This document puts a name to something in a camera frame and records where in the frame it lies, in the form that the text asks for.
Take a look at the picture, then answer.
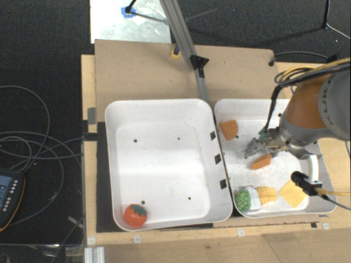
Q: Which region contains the orange toy bread slice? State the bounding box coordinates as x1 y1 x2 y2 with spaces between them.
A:
251 153 273 171
218 119 239 141

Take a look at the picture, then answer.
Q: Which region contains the brown cardboard board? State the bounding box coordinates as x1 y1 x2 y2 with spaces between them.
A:
94 39 327 230

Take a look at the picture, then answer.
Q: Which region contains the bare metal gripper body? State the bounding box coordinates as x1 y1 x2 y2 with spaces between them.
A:
257 127 304 156

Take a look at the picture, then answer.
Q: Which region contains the white plastic tray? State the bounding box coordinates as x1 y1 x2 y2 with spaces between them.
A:
213 98 338 219
104 98 234 232

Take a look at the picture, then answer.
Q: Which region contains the red toy tomato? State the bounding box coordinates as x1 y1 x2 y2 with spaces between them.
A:
123 203 149 228

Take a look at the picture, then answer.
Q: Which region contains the yellow toy corn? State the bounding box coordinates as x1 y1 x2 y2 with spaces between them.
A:
256 186 278 205

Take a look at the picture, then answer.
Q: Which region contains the yellow toy cheese slice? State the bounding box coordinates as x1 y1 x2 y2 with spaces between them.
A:
278 179 308 209

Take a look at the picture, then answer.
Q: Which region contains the black cylinder on white bracket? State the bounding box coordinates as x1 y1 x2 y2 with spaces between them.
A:
290 155 324 197

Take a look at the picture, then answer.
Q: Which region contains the white packet of green peas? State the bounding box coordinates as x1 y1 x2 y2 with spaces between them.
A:
234 185 263 213

